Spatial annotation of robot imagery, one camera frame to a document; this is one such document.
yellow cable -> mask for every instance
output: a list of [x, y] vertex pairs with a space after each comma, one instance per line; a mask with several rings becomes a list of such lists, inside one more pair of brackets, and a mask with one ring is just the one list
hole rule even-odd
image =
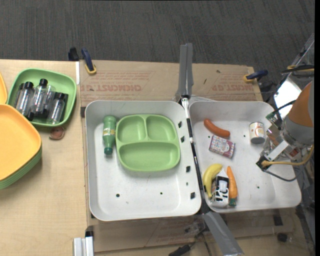
[[306, 162], [309, 161], [309, 159], [312, 156], [312, 152], [314, 151], [315, 145], [312, 145], [309, 155], [307, 156], [307, 158], [305, 160], [303, 160], [302, 162], [284, 162], [284, 161], [279, 161], [279, 162], [272, 162], [272, 161], [262, 161], [261, 165], [262, 167], [267, 167], [270, 165], [291, 165], [291, 166], [301, 166], [304, 165]]

banana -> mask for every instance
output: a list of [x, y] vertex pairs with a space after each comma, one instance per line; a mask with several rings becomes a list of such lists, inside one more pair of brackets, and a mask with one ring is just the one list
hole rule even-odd
[[209, 198], [212, 197], [212, 193], [211, 193], [212, 181], [217, 176], [217, 174], [221, 171], [221, 169], [222, 169], [222, 164], [214, 163], [205, 170], [202, 176], [203, 186], [205, 187], [205, 190]]

bottle label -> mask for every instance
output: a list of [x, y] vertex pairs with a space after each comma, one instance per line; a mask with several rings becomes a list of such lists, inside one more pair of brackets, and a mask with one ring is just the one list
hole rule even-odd
[[116, 131], [115, 129], [110, 129], [110, 128], [104, 128], [103, 129], [103, 136], [115, 136], [116, 135]]

tin can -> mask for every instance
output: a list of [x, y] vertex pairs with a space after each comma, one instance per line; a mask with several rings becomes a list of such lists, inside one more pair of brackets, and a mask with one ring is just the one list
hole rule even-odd
[[264, 124], [262, 122], [252, 122], [249, 125], [250, 141], [253, 144], [261, 144], [266, 141]]

stacked plate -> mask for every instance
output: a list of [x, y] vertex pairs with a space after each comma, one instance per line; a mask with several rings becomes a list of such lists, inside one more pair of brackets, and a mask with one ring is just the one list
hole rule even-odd
[[35, 127], [14, 107], [0, 74], [0, 189], [19, 180], [41, 159], [42, 141]]

